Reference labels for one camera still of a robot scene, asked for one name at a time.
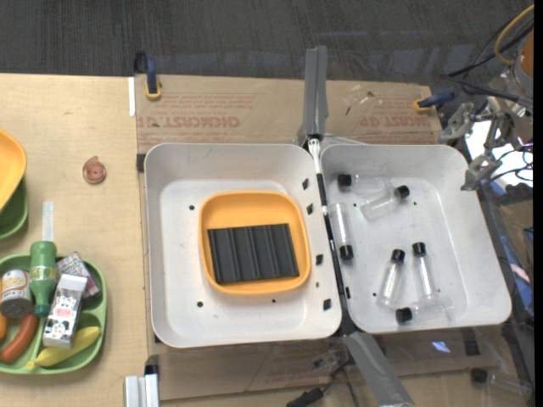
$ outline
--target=black cap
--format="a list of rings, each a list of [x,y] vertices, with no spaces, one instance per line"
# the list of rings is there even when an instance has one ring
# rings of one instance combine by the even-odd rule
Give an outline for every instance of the black cap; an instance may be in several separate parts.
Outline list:
[[[353,259],[355,254],[353,254],[353,248],[349,244],[346,244],[339,248],[339,256],[341,256],[341,259]]]
[[[413,253],[415,256],[424,256],[426,254],[426,244],[415,243],[413,244]]]
[[[398,264],[403,264],[405,257],[406,257],[406,252],[404,252],[403,250],[399,250],[398,248],[395,248],[392,251],[392,256],[390,257],[390,260],[397,262]]]
[[[398,194],[400,195],[400,198],[405,199],[407,196],[409,196],[409,187],[408,186],[399,186],[395,189]]]
[[[413,313],[409,308],[401,308],[396,310],[396,320],[401,324],[413,319]]]
[[[340,187],[350,187],[353,183],[353,177],[347,174],[338,175],[338,185]]]
[[[486,383],[486,379],[489,377],[489,373],[481,368],[472,369],[472,382]]]

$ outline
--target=green bottle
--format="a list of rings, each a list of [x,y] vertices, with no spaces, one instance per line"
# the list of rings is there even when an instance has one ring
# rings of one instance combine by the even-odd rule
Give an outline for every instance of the green bottle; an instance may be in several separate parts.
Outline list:
[[[57,287],[57,248],[51,241],[31,245],[30,289],[36,298],[34,315],[45,318],[51,309],[51,296]]]

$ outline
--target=yellow cable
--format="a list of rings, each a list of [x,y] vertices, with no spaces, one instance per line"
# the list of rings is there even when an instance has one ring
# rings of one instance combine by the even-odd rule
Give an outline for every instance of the yellow cable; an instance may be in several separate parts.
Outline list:
[[[527,14],[529,14],[530,12],[532,12],[534,10],[534,5],[532,4],[531,6],[528,6],[524,11],[522,11],[520,14],[518,14],[514,20],[512,20],[507,26],[505,29],[503,29],[503,31],[501,31],[500,35],[498,36],[498,39],[495,40],[495,44],[494,44],[494,55],[495,57],[500,60],[500,62],[502,62],[503,64],[506,64],[506,65],[512,65],[514,64],[515,62],[513,60],[509,60],[509,59],[506,59],[504,58],[501,54],[500,54],[500,43],[501,41],[503,40],[503,38],[507,35],[507,33],[509,33],[509,31],[522,19],[524,18]]]

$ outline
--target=black rectangular object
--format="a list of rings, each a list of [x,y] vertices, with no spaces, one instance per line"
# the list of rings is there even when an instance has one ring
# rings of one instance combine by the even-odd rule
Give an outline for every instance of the black rectangular object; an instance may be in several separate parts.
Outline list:
[[[217,283],[299,276],[288,224],[209,229]]]

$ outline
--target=can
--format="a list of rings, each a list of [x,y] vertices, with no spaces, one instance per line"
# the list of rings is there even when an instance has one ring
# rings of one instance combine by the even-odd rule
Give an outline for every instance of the can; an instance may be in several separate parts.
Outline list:
[[[21,318],[32,312],[30,277],[26,270],[10,270],[2,276],[0,312],[8,318]]]

